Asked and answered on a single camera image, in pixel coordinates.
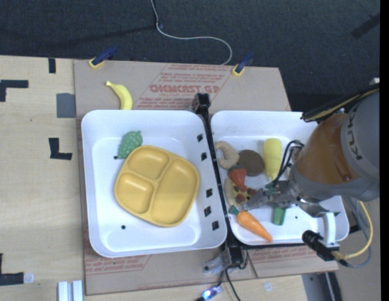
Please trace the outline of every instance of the brown round toy food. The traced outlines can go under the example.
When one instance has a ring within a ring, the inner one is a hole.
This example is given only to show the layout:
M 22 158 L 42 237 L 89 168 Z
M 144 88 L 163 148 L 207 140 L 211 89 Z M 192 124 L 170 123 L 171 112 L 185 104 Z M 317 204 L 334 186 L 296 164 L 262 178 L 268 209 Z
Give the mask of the brown round toy food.
M 239 165 L 247 170 L 247 176 L 258 176 L 264 172 L 264 160 L 258 152 L 245 149 L 239 152 Z

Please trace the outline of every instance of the yellow plate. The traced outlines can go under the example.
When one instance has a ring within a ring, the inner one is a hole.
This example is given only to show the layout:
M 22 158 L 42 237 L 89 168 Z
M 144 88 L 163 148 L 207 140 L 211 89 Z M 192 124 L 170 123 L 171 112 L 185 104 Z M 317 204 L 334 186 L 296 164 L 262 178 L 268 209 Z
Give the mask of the yellow plate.
M 115 182 L 115 197 L 128 212 L 158 226 L 176 226 L 195 201 L 200 176 L 195 166 L 167 150 L 134 149 Z

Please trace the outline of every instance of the yellow cable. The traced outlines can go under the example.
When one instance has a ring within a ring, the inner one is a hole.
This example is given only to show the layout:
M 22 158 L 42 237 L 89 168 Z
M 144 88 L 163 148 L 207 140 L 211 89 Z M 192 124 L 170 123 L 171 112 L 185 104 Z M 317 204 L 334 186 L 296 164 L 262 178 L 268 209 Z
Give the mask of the yellow cable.
M 362 210 L 363 210 L 363 212 L 366 216 L 366 219 L 369 223 L 370 233 L 369 233 L 368 241 L 366 242 L 366 245 L 360 251 L 352 253 L 352 254 L 343 254 L 339 251 L 332 251 L 331 253 L 333 254 L 333 256 L 335 257 L 336 260 L 347 260 L 349 258 L 354 258 L 356 256 L 363 254 L 369 248 L 369 246 L 371 245 L 371 242 L 373 241 L 373 223 L 371 222 L 369 212 L 366 209 L 365 205 L 361 201 L 359 202 L 359 204 L 362 207 Z

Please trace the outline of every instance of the white tray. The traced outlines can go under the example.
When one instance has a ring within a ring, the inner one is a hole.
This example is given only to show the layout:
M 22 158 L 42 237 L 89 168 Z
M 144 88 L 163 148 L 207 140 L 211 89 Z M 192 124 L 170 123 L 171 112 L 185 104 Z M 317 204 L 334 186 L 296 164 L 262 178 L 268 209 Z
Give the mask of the white tray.
M 316 128 L 315 123 L 305 123 L 300 119 L 298 112 L 259 112 L 259 111 L 222 111 L 217 112 L 211 119 L 214 142 L 224 140 L 236 150 L 252 149 L 260 153 L 260 146 L 268 138 L 278 138 L 282 142 L 282 152 L 286 145 L 294 139 L 303 143 L 307 141 L 311 132 Z M 220 150 L 217 158 L 222 157 Z M 221 181 L 228 177 L 226 169 L 219 168 Z M 246 177 L 246 185 L 255 189 L 264 187 L 270 179 L 264 174 L 256 177 Z M 323 201 L 321 205 L 333 212 L 339 212 L 335 217 L 336 241 L 345 239 L 348 235 L 349 224 L 344 210 L 342 199 L 339 196 Z M 281 226 L 272 223 L 273 208 L 264 206 L 250 211 L 272 235 L 273 242 L 269 243 L 257 235 L 243 229 L 230 216 L 230 225 L 233 234 L 242 243 L 247 245 L 276 245 L 302 243 L 302 234 L 306 230 L 324 235 L 322 218 L 312 218 L 298 207 L 291 207 L 286 211 L 284 224 Z
M 122 136 L 131 130 L 141 131 L 143 145 L 166 149 L 196 166 L 198 194 L 181 224 L 162 228 L 117 203 L 114 183 L 124 160 L 114 156 Z M 221 199 L 204 125 L 197 115 L 180 110 L 95 110 L 82 120 L 82 142 L 89 238 L 98 254 L 118 257 L 198 250 L 225 241 Z

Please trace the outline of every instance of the yellow banana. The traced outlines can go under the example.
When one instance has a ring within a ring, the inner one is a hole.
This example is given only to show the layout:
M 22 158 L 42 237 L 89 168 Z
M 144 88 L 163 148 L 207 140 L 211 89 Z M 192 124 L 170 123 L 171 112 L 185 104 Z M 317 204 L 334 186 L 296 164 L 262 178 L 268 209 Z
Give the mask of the yellow banana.
M 120 109 L 132 109 L 133 106 L 133 100 L 131 93 L 129 93 L 128 89 L 119 84 L 107 82 L 106 85 L 108 87 L 111 87 L 111 89 L 117 94 L 120 100 Z

